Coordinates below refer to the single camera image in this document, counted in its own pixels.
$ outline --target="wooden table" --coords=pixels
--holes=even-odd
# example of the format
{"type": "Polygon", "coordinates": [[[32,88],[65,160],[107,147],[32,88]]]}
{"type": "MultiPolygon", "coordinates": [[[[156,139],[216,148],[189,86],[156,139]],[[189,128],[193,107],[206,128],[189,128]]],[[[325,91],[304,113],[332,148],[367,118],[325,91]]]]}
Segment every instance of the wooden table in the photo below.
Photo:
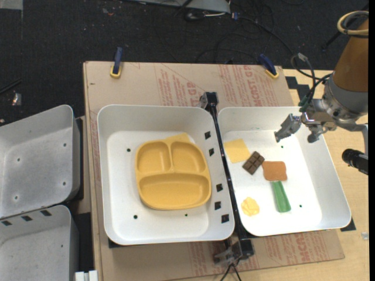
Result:
{"type": "MultiPolygon", "coordinates": [[[[316,71],[318,77],[322,77],[330,71],[316,71]]],[[[301,73],[295,70],[284,70],[285,76],[295,76],[299,84],[311,85],[311,79],[305,77],[301,73]]],[[[88,84],[85,79],[85,99],[86,99],[86,127],[88,134],[88,154],[89,154],[89,167],[90,176],[94,174],[93,158],[90,157],[93,153],[91,146],[91,126],[90,123],[90,102],[88,100],[88,84]]],[[[319,86],[316,89],[315,97],[320,98],[322,96],[323,87],[319,86]]],[[[289,90],[292,100],[295,105],[299,102],[299,97],[296,90],[289,90]]],[[[358,123],[367,122],[368,117],[364,116],[360,118],[358,123]]],[[[369,269],[369,180],[368,176],[364,175],[352,167],[348,167],[342,160],[342,152],[347,148],[364,151],[363,137],[360,132],[348,132],[341,128],[333,132],[324,134],[327,146],[329,148],[332,160],[336,167],[340,181],[342,183],[345,195],[347,197],[349,206],[352,211],[353,221],[356,226],[356,230],[342,232],[338,230],[338,236],[342,245],[345,258],[335,261],[325,261],[317,263],[309,263],[304,265],[284,266],[280,268],[272,269],[260,269],[250,270],[241,272],[240,276],[243,281],[276,281],[276,280],[288,280],[288,281],[315,281],[315,280],[369,280],[370,269],[369,269]]],[[[91,183],[91,205],[92,205],[92,218],[93,218],[93,242],[94,242],[94,263],[95,269],[99,272],[100,280],[103,279],[103,263],[105,260],[102,259],[100,250],[100,226],[98,225],[98,208],[101,205],[97,205],[97,201],[93,196],[95,191],[93,190],[93,184],[91,183]]],[[[146,259],[140,259],[140,262],[144,262],[144,269],[148,269],[146,259]]],[[[222,275],[216,276],[204,276],[204,277],[193,277],[188,279],[180,279],[185,281],[216,281],[220,280],[222,275]]],[[[226,277],[226,280],[237,280],[235,274],[231,273],[226,277]]]]}

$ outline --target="black carpet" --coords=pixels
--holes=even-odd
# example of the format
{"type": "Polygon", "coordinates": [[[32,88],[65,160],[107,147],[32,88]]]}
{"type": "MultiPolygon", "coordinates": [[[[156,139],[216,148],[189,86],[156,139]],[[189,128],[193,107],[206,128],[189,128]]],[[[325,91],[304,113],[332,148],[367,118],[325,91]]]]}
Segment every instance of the black carpet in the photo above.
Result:
{"type": "MultiPolygon", "coordinates": [[[[119,0],[23,0],[0,9],[0,126],[61,104],[84,115],[82,64],[122,61],[256,64],[264,53],[291,68],[301,52],[314,69],[333,70],[348,38],[322,45],[338,19],[369,0],[232,0],[230,15],[184,20],[185,9],[119,0]],[[21,105],[12,105],[16,93],[21,105]]],[[[307,68],[303,63],[300,68],[307,68]]]]}

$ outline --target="black bracket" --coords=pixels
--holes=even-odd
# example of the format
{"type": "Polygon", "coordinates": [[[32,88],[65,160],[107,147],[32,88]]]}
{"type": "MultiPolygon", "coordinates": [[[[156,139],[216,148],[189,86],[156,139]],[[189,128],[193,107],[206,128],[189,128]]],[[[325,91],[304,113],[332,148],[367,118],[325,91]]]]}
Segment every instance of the black bracket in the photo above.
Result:
{"type": "Polygon", "coordinates": [[[217,134],[217,140],[219,141],[219,148],[220,148],[220,154],[221,159],[223,161],[224,171],[227,178],[228,188],[229,188],[229,194],[230,194],[230,200],[232,203],[232,209],[233,209],[233,215],[234,215],[234,232],[238,236],[238,242],[239,242],[239,258],[240,259],[246,259],[250,256],[254,255],[254,249],[253,245],[251,243],[249,233],[245,230],[241,223],[240,213],[238,211],[237,202],[236,202],[236,196],[234,194],[232,179],[230,177],[230,172],[228,168],[227,159],[225,157],[224,153],[224,146],[223,141],[221,139],[220,129],[219,129],[219,123],[217,121],[217,108],[216,105],[219,103],[219,100],[217,98],[216,92],[205,92],[199,100],[199,107],[205,109],[208,111],[215,124],[215,130],[217,134]]]}
{"type": "Polygon", "coordinates": [[[84,198],[83,121],[81,118],[76,118],[76,123],[80,132],[80,189],[72,201],[82,200],[84,198]]]}

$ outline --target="white plastic container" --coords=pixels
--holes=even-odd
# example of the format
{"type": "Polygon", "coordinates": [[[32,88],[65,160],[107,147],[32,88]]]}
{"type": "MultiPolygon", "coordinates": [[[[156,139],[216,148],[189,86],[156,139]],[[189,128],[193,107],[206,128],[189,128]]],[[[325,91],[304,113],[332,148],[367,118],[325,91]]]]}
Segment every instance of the white plastic container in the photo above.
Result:
{"type": "Polygon", "coordinates": [[[276,142],[274,132],[289,114],[301,113],[298,107],[233,107],[218,115],[223,143],[243,139],[250,153],[257,151],[265,160],[283,161],[287,167],[283,186],[292,209],[279,213],[262,167],[251,175],[242,168],[243,162],[231,163],[227,157],[241,222],[256,236],[342,228],[351,220],[324,137],[308,143],[310,131],[302,124],[297,133],[276,142]],[[241,210],[247,197],[258,203],[259,214],[248,216],[241,210]]]}
{"type": "Polygon", "coordinates": [[[0,218],[73,198],[80,187],[80,134],[68,105],[0,128],[0,218]]]}
{"type": "Polygon", "coordinates": [[[78,230],[63,205],[0,221],[0,280],[73,281],[78,230]]]}
{"type": "Polygon", "coordinates": [[[198,107],[108,105],[98,114],[104,227],[120,245],[218,241],[234,218],[210,114],[198,107]],[[187,210],[155,210],[142,203],[135,177],[137,148],[147,141],[187,133],[201,148],[212,182],[209,201],[187,210]]]}

